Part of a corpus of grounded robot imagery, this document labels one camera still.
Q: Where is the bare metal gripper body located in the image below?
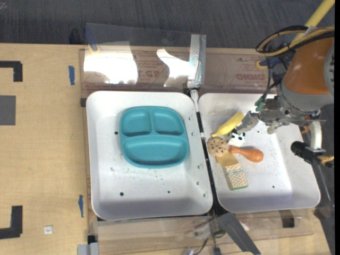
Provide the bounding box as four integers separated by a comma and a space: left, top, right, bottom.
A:
258, 97, 327, 127

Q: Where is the yellow banana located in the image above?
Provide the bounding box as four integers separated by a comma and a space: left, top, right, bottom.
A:
211, 112, 244, 138

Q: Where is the black and white spotted carton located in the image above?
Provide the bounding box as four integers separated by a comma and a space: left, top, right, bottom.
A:
227, 132, 247, 147

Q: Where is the orange carrot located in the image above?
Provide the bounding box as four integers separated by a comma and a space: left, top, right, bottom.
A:
228, 145, 265, 163

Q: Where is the tan chocolate chip biscuit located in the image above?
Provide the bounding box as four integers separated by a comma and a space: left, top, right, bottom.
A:
206, 136, 230, 158

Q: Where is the yellow cheese slice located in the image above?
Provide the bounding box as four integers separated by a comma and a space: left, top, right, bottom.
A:
215, 152, 239, 166

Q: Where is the yellow patterned carton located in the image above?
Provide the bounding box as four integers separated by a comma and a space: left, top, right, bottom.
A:
222, 162, 249, 191

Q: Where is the white plastic tray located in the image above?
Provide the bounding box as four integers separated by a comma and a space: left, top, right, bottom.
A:
198, 92, 321, 214
86, 90, 214, 221

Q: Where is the blue divided plate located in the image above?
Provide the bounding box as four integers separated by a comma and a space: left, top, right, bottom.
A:
118, 105, 190, 169

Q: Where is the black cylinder on white bracket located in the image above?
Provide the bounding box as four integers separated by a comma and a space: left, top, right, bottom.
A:
290, 121, 327, 165

